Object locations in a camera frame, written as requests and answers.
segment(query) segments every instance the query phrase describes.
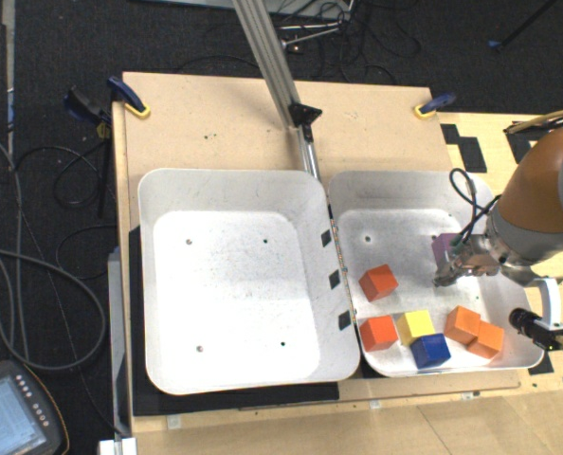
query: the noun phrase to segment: blue block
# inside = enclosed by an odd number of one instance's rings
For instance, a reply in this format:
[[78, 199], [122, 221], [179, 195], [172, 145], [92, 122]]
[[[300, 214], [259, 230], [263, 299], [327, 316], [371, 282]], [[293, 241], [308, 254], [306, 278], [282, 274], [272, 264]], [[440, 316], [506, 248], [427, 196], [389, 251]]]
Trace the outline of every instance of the blue block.
[[422, 336], [410, 345], [418, 369], [434, 368], [450, 358], [444, 334]]

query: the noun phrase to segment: black bracket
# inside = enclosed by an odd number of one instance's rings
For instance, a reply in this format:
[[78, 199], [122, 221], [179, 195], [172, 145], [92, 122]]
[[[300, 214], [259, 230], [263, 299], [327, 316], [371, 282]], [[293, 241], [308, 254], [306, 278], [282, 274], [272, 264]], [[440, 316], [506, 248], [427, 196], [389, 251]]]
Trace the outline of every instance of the black bracket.
[[311, 129], [311, 124], [321, 116], [322, 111], [298, 102], [290, 104], [290, 106], [288, 106], [288, 110], [290, 111], [290, 117], [292, 117], [294, 126], [302, 127], [302, 133], [305, 141], [313, 143], [313, 130]]

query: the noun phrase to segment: yellow block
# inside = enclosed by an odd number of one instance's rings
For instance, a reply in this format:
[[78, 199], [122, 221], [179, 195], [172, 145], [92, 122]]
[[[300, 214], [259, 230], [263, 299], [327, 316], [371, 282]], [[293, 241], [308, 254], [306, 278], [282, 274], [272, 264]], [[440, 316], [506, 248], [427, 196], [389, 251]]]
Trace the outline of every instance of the yellow block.
[[395, 322], [395, 327], [402, 344], [405, 346], [409, 346], [418, 337], [435, 334], [428, 310], [417, 310], [402, 314]]

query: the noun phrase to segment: blue clamp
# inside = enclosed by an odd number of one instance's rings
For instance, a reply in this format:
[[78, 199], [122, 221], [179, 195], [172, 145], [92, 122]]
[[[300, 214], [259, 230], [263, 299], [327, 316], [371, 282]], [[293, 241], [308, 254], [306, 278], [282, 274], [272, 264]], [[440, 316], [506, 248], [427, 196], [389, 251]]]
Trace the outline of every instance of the blue clamp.
[[431, 118], [437, 110], [452, 104], [456, 100], [456, 95], [454, 93], [443, 93], [442, 95], [434, 98], [433, 100], [416, 106], [414, 108], [415, 115], [420, 119]]
[[133, 115], [145, 119], [151, 114], [151, 108], [143, 103], [134, 90], [120, 78], [111, 76], [107, 80], [107, 86], [113, 91], [113, 98], [120, 98]]

